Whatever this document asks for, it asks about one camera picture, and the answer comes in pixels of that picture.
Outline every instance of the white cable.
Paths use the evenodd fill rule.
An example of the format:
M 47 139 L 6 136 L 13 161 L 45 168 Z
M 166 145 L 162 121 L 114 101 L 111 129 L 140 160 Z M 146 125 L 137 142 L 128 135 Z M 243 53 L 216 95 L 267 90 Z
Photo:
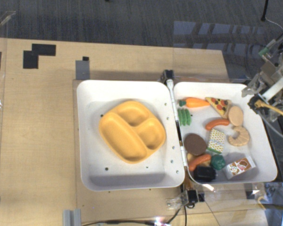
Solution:
M 283 27 L 282 27 L 281 25 L 277 24 L 277 23 L 276 23 L 276 22 L 274 22 L 274 21 L 269 20 L 269 19 L 266 17 L 266 15 L 265 15 L 265 19 L 266 19 L 266 21 L 268 21 L 268 22 L 270 22 L 270 23 L 272 23 L 272 24 L 277 25 L 277 26 L 278 26 L 279 28 L 281 28 L 281 29 L 282 29 L 282 31 L 283 31 Z
M 269 126 L 270 129 L 272 129 L 277 135 L 283 138 L 283 134 L 281 134 L 279 131 L 277 131 L 271 123 L 261 114 L 261 112 L 258 112 L 258 115 L 262 118 L 262 120 Z

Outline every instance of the yellow cable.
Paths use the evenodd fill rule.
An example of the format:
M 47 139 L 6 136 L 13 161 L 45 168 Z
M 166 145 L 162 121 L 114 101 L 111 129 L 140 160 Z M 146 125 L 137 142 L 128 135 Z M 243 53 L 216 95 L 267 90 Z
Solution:
M 257 107 L 257 108 L 266 107 L 266 108 L 271 109 L 271 110 L 273 110 L 273 111 L 275 111 L 275 112 L 277 112 L 277 113 L 279 113 L 280 115 L 283 116 L 283 111 L 281 111 L 280 109 L 278 109 L 278 108 L 276 108 L 272 105 L 265 104 L 262 100 L 257 100 L 255 102 L 255 107 Z

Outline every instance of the table surface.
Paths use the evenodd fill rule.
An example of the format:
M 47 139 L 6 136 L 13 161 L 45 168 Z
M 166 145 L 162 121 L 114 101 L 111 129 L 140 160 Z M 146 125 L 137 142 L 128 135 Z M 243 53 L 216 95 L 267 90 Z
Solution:
M 39 69 L 23 69 L 23 51 L 33 43 L 55 44 L 56 56 L 39 56 Z M 93 79 L 157 80 L 165 69 L 227 79 L 221 51 L 7 39 L 0 226 L 59 226 L 63 210 L 77 207 L 83 222 L 174 214 L 166 210 L 165 200 L 178 188 L 96 193 L 80 187 L 73 81 L 75 61 L 82 57 L 90 58 Z M 221 185 L 219 192 L 218 197 L 208 192 L 208 202 L 188 210 L 188 225 L 267 225 L 256 201 L 246 200 L 244 185 Z M 180 215 L 173 224 L 183 222 Z

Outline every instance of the orange divided plate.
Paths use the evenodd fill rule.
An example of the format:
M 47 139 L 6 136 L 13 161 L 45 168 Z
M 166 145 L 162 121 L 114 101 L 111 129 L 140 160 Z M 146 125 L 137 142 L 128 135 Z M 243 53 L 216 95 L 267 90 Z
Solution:
M 127 101 L 100 120 L 100 135 L 111 150 L 127 163 L 139 163 L 155 153 L 166 140 L 160 121 L 143 104 Z

